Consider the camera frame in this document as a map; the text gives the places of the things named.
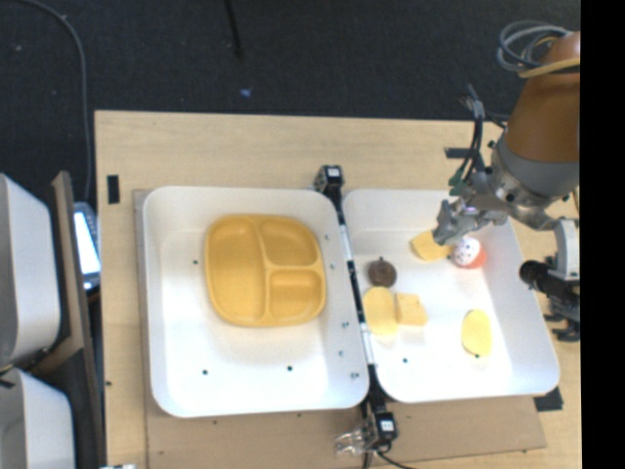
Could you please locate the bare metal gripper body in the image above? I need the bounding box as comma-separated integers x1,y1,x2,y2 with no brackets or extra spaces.
460,170,563,230

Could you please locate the white and orange dotted cup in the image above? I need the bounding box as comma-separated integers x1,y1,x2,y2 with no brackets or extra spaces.
450,235,488,270

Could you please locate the yellow toy cheese wedge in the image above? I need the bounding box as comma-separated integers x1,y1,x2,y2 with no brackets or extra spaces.
409,231,455,263

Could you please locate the brown round toy food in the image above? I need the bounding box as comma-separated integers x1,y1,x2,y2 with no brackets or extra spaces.
367,256,398,287

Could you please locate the yellow toy cheese block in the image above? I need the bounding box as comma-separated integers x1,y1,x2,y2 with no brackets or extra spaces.
395,292,430,327

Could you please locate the thin black and white rod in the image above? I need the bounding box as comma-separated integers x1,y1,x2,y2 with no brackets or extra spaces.
327,187,390,415

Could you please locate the yellow oval toy slice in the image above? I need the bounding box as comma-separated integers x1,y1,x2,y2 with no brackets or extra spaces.
361,285,400,337
461,308,493,359

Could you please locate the white plastic tray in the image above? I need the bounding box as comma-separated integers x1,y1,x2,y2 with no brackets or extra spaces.
341,188,562,404
141,185,371,418

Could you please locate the yellow divided plate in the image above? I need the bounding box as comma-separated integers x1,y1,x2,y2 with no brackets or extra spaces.
203,213,327,329

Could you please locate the black cylinder on white bracket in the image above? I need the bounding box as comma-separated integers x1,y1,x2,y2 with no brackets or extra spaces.
519,216,581,312

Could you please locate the black block with thin wires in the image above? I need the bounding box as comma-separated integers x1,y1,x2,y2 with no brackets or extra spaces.
313,164,345,192
369,409,399,442

